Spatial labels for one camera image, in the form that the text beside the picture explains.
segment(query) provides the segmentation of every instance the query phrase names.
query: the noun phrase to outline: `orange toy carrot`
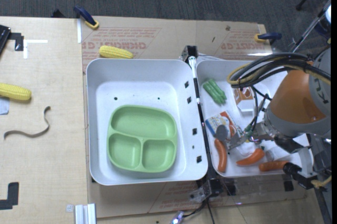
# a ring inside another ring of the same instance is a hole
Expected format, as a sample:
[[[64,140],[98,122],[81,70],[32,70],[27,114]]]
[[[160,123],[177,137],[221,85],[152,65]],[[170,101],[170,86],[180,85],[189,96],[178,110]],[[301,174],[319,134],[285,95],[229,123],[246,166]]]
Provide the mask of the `orange toy carrot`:
[[[219,172],[225,172],[226,166],[227,166],[227,151],[224,146],[224,144],[219,140],[215,139],[214,141],[215,148],[217,152],[219,153],[219,164],[217,166],[217,169]]]
[[[260,171],[281,170],[288,160],[275,160],[259,164]]]
[[[247,166],[258,162],[264,157],[264,151],[261,148],[257,148],[249,157],[238,160],[237,165]]]

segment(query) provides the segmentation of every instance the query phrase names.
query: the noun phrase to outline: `green plate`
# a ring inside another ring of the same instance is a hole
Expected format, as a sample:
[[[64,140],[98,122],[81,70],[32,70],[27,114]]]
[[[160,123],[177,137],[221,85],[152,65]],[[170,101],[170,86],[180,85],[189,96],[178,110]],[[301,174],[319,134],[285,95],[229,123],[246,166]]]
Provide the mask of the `green plate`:
[[[174,163],[177,127],[172,115],[157,108],[124,105],[110,117],[107,153],[117,167],[163,172]]]

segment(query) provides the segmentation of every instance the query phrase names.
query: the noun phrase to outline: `blue clamp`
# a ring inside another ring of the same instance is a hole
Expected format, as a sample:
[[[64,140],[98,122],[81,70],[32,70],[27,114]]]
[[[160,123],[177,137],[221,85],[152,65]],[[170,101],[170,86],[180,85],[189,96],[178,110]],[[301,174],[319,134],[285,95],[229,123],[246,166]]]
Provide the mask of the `blue clamp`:
[[[85,24],[91,29],[97,29],[98,26],[100,25],[98,21],[95,20],[83,7],[75,5],[74,11],[85,19]]]
[[[264,43],[266,40],[279,40],[281,38],[281,33],[255,34],[254,36],[255,41],[259,43]]]

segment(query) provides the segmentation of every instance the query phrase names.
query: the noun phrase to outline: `wire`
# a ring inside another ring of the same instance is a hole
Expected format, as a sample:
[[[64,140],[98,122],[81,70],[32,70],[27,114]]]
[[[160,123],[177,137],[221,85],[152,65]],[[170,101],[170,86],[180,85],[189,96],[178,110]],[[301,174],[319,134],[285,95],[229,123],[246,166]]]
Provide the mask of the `wire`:
[[[257,124],[257,118],[258,118],[258,116],[259,116],[259,103],[257,102],[257,94],[256,94],[256,91],[255,91],[255,89],[254,88],[252,88],[252,90],[253,90],[253,92],[254,92],[254,99],[255,99],[255,108],[256,108],[256,110],[255,110],[255,115],[254,115],[254,118],[253,118],[253,120],[252,120],[252,128],[251,128],[251,131],[253,131],[254,129],[255,129],[255,126],[256,126],[256,124]]]
[[[272,61],[272,60],[277,60],[277,59],[285,59],[285,58],[297,58],[297,59],[303,59],[303,60],[308,60],[308,58],[302,54],[299,53],[287,53],[287,52],[283,52],[283,53],[276,53],[276,54],[271,54],[271,55],[267,55],[265,57],[259,58],[257,60],[254,60],[251,63],[247,63],[242,65],[241,67],[238,67],[236,69],[234,69],[227,77],[227,81],[230,82],[230,78],[232,76],[234,80],[238,80],[239,77],[241,75],[243,75],[246,71],[248,71],[249,69],[251,69],[254,66],[257,66],[260,63],[264,63],[264,62],[268,62],[268,61]]]
[[[258,93],[260,96],[262,96],[263,98],[266,98],[267,100],[272,100],[271,97],[269,97],[268,94],[263,94],[261,93],[256,87],[252,86],[252,88],[256,91],[256,93]]]
[[[183,215],[183,218],[189,217],[191,215],[194,215],[195,213],[199,213],[204,207],[205,205],[208,203],[208,198],[206,200],[203,200],[201,205],[195,209],[193,212],[189,213],[188,215]]]
[[[290,59],[289,57],[286,58],[279,57],[275,61],[260,66],[250,71],[248,74],[245,74],[247,71],[250,70],[250,67],[255,67],[258,63],[264,61],[262,59],[258,59],[248,65],[243,65],[241,69],[239,68],[239,71],[237,73],[234,72],[230,73],[227,76],[227,82],[231,84],[231,86],[234,88],[238,87],[242,88],[249,85],[254,85],[275,73],[295,69],[295,70],[302,70],[305,73],[308,73],[309,75],[318,78],[323,82],[327,83],[328,85],[330,85],[331,75],[307,63],[307,58],[305,59],[306,60],[304,60],[303,57],[302,59],[299,58]]]
[[[197,209],[195,209],[193,212],[191,212],[187,215],[183,215],[183,218],[194,215],[195,213],[199,213],[207,205],[207,207],[209,209],[209,212],[211,214],[212,223],[215,224],[209,200],[210,200],[209,198],[206,198],[205,200],[203,200],[201,205]]]
[[[207,207],[209,209],[209,212],[210,212],[210,215],[211,215],[211,218],[212,218],[212,223],[215,224],[213,214],[212,214],[212,210],[211,210],[211,206],[210,206],[210,203],[209,203],[208,200],[207,200]]]

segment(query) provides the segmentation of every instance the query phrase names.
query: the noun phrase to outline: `toy sausage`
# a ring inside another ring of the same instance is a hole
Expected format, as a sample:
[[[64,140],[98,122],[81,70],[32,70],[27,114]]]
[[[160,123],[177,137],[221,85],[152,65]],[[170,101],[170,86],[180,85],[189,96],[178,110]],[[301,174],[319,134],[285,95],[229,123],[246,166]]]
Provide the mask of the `toy sausage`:
[[[215,139],[214,144],[219,154],[219,164],[217,166],[217,169],[219,172],[225,172],[227,166],[227,150],[224,144],[219,139]]]
[[[258,162],[264,157],[264,151],[261,148],[257,148],[249,157],[238,160],[237,165],[247,166]]]

